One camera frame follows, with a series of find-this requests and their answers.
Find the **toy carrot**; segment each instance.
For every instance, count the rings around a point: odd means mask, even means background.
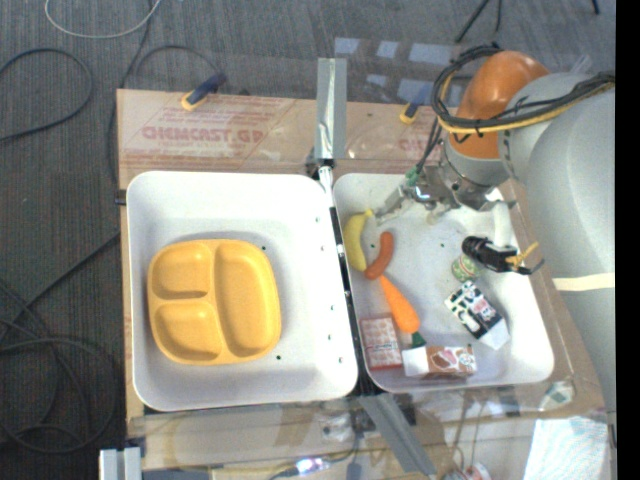
[[[420,329],[420,318],[416,310],[386,276],[382,275],[379,279],[398,329],[409,334],[417,333]]]

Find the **food package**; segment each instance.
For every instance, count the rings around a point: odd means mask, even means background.
[[[398,336],[391,316],[360,319],[360,332],[369,369],[402,366]]]
[[[474,338],[494,350],[511,339],[505,319],[473,281],[463,283],[444,303]]]
[[[468,377],[477,372],[471,345],[446,347],[440,345],[411,348],[402,351],[402,363],[407,377]]]

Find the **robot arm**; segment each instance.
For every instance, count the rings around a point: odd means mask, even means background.
[[[523,54],[491,47],[463,62],[479,56],[489,59],[456,116],[442,94],[459,66],[434,84],[432,106],[449,132],[443,159],[403,191],[431,207],[437,200],[482,211],[509,177],[523,184],[532,231],[602,386],[617,478],[615,78],[551,74]]]

